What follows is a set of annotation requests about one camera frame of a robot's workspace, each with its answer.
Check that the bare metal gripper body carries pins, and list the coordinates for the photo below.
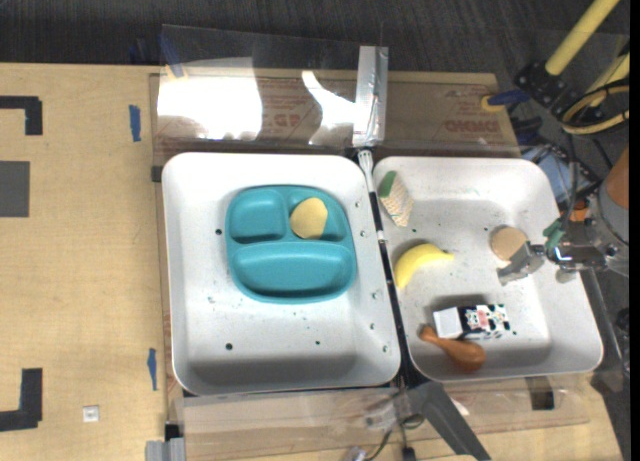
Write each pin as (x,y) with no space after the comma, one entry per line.
(585,251)

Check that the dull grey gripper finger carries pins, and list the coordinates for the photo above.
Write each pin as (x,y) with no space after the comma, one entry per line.
(525,263)

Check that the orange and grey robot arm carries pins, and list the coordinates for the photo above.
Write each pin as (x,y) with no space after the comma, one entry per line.
(621,184)

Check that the tan round biscuit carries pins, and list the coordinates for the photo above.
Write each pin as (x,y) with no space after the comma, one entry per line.
(507,241)

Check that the white plastic tray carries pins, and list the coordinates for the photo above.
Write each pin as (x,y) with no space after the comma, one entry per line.
(530,309)
(280,344)

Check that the white cow print carton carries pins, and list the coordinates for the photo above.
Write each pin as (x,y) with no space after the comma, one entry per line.
(475,321)

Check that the orange chicken drumstick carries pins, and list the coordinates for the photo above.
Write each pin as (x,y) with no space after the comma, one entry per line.
(465,351)

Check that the yellow banana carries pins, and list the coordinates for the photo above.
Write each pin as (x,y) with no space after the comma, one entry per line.
(417,259)

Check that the yellow round biscuit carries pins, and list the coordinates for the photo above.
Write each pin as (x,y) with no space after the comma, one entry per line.
(309,219)

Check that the blue divided plate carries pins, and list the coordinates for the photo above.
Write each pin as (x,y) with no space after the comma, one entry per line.
(290,269)

